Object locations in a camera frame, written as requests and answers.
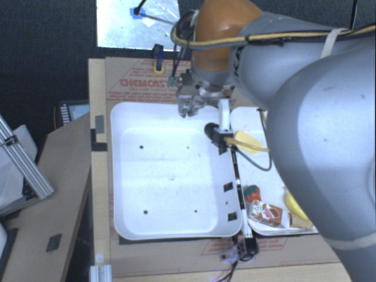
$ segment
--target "metal plate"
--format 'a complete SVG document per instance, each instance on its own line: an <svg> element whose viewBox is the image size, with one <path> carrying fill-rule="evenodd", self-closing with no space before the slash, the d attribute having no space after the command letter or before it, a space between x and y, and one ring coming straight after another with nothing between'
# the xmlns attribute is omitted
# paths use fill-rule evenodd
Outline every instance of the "metal plate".
<svg viewBox="0 0 376 282"><path fill-rule="evenodd" d="M131 9L141 1L96 0L99 47L151 50L160 44L166 51L173 50L170 31L179 20L177 0L147 0L141 10L172 24L132 15Z"/></svg>

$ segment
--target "metal profile bar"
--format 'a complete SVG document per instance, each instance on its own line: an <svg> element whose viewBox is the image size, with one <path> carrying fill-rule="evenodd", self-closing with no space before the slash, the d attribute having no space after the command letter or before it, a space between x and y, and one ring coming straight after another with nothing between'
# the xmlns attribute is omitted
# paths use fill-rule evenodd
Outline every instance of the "metal profile bar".
<svg viewBox="0 0 376 282"><path fill-rule="evenodd" d="M26 153L13 131L0 115L0 147L4 149L24 176L34 193L45 199L54 189L43 177L33 160Z"/></svg>

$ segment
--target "white strap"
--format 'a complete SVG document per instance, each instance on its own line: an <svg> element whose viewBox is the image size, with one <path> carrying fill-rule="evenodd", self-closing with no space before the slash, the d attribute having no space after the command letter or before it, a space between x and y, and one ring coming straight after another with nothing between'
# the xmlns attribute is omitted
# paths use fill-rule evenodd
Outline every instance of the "white strap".
<svg viewBox="0 0 376 282"><path fill-rule="evenodd" d="M323 47L323 51L321 53L321 59L326 58L327 56L331 55L331 51L333 50L333 46L335 41L337 40L337 36L340 34L341 31L346 30L345 28L337 28L333 29L328 35L327 39L325 40L325 44Z"/></svg>
<svg viewBox="0 0 376 282"><path fill-rule="evenodd" d="M323 237L332 248L342 251L360 250L376 245L376 231L354 240L333 240Z"/></svg>

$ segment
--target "metal bracket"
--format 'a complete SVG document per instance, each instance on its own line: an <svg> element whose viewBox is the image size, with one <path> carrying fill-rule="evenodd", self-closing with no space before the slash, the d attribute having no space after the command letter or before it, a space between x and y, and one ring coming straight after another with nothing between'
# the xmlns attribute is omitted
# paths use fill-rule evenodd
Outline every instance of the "metal bracket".
<svg viewBox="0 0 376 282"><path fill-rule="evenodd" d="M90 266L90 282L112 282L112 266Z"/></svg>

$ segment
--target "black carpet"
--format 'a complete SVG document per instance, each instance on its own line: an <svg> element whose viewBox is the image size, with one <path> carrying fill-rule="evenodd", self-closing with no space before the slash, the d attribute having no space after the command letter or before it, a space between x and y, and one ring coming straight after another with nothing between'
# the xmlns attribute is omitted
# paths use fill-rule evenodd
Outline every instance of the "black carpet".
<svg viewBox="0 0 376 282"><path fill-rule="evenodd" d="M178 0L181 13L203 0ZM348 27L353 0L252 0L262 10ZM375 21L376 0L359 0L355 27ZM38 142L61 100L88 98L88 59L149 57L96 46L96 0L0 0L0 114Z"/></svg>

